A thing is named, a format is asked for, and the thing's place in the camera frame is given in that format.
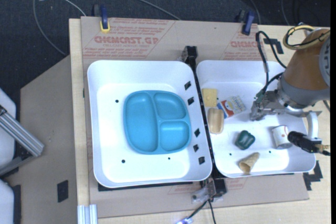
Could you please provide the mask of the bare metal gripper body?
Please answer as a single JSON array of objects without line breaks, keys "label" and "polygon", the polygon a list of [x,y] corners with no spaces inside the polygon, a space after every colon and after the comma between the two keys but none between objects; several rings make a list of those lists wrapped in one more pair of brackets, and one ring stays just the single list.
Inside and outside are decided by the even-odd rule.
[{"label": "bare metal gripper body", "polygon": [[296,103],[282,90],[264,91],[256,94],[252,104],[252,111],[260,112],[260,120],[267,115],[289,114],[304,117],[304,106]]}]

